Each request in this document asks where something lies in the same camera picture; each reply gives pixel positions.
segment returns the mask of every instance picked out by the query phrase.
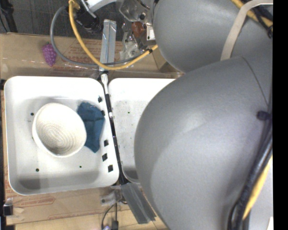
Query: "cardboard box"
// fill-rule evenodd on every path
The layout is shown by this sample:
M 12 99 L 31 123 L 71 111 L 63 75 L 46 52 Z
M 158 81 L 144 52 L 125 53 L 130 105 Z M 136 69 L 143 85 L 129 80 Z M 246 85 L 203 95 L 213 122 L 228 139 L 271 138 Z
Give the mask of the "cardboard box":
M 90 77 L 96 79 L 99 70 L 75 67 L 57 57 L 57 62 L 50 67 L 44 60 L 42 46 L 50 42 L 49 36 L 25 34 L 0 34 L 0 77 L 7 80 L 12 76 L 62 76 Z M 81 49 L 74 38 L 56 37 L 58 48 L 65 56 L 81 62 L 91 59 Z M 101 41 L 85 40 L 94 55 L 99 56 Z M 115 60 L 119 60 L 121 42 L 116 42 Z M 176 73 L 161 73 L 152 54 L 137 62 L 132 67 L 110 72 L 109 79 L 118 77 L 139 78 L 176 78 Z M 2 138 L 4 156 L 5 201 L 11 202 L 13 213 L 7 216 L 7 225 L 44 220 L 56 220 L 71 217 L 103 214 L 107 207 L 100 204 L 100 196 L 110 192 L 110 188 L 85 189 L 40 195 L 19 195 L 12 190 L 8 179 L 6 119 L 4 93 L 1 91 Z M 126 205 L 119 210 L 129 210 Z

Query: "blue cloth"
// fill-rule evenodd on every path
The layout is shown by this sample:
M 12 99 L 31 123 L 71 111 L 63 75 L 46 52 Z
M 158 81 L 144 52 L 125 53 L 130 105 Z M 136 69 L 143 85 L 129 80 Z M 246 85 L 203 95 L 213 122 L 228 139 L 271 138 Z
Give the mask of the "blue cloth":
M 93 152 L 97 152 L 100 147 L 99 138 L 105 117 L 97 107 L 88 102 L 82 102 L 78 107 L 77 113 L 83 120 L 86 129 L 85 146 Z

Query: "yellow cable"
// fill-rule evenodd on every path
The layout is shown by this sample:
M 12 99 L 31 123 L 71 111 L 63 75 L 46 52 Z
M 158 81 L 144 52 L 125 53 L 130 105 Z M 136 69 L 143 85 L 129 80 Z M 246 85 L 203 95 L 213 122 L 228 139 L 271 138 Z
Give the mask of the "yellow cable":
M 269 169 L 270 169 L 270 166 L 272 164 L 272 160 L 273 160 L 273 155 L 271 156 L 268 164 L 265 166 L 264 168 L 264 171 L 261 173 L 261 175 L 259 176 L 253 190 L 252 190 L 252 194 L 251 194 L 251 197 L 246 205 L 246 208 L 245 208 L 245 211 L 244 211 L 244 214 L 243 214 L 243 220 L 248 216 L 251 208 L 253 207 L 253 205 L 255 204 L 260 192 L 261 192 L 261 189 L 263 188 L 264 186 L 264 182 L 267 178 L 267 175 L 268 175 L 268 172 L 269 172 Z
M 109 67 L 107 65 L 102 64 L 100 61 L 98 61 L 93 55 L 92 53 L 89 51 L 89 49 L 85 46 L 78 30 L 76 27 L 76 23 L 75 20 L 73 18 L 73 9 L 79 9 L 79 4 L 77 3 L 76 0 L 69 0 L 68 2 L 69 4 L 69 19 L 71 21 L 71 25 L 72 25 L 72 30 L 73 33 L 75 34 L 78 42 L 80 43 L 82 49 L 87 53 L 87 55 L 94 61 L 94 63 L 96 63 L 98 66 L 106 69 L 106 70 L 120 70 L 120 69 L 124 69 L 128 66 L 133 65 L 135 62 L 139 61 L 140 59 L 144 58 L 145 56 L 147 56 L 148 54 L 150 54 L 151 51 L 145 51 L 143 54 L 141 54 L 139 57 L 137 57 L 136 59 L 130 61 L 129 63 L 127 63 L 126 65 L 122 65 L 122 66 L 118 66 L 118 67 Z M 154 51 L 155 49 L 158 48 L 158 45 L 155 45 L 152 47 L 152 51 Z
M 243 6 L 243 2 L 241 2 L 240 0 L 231 0 L 239 9 Z M 248 11 L 247 15 L 252 18 L 253 20 L 255 20 L 256 22 L 258 22 L 258 19 L 256 17 L 256 15 L 254 14 L 253 11 Z M 261 19 L 263 20 L 263 22 L 266 24 L 267 27 L 270 27 L 271 25 L 273 25 L 273 22 L 270 21 L 269 19 L 265 18 L 265 17 L 261 17 Z

